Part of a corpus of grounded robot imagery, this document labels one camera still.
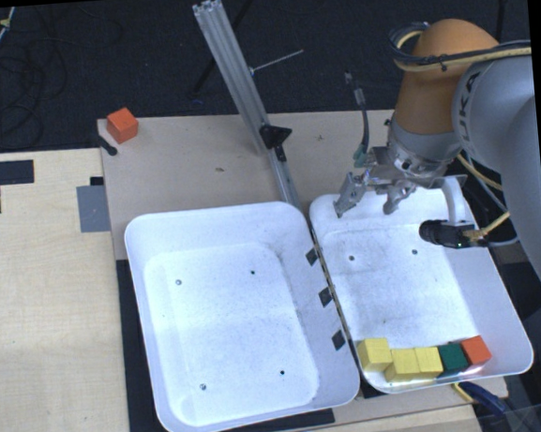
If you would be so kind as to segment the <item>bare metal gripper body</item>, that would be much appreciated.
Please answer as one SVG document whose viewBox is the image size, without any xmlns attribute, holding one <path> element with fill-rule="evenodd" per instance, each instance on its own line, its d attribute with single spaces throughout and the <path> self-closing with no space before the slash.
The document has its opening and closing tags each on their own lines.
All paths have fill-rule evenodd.
<svg viewBox="0 0 541 432">
<path fill-rule="evenodd" d="M 405 152 L 401 147 L 375 146 L 366 157 L 365 183 L 393 186 L 401 182 L 430 185 L 448 169 L 448 160 L 432 160 Z"/>
</svg>

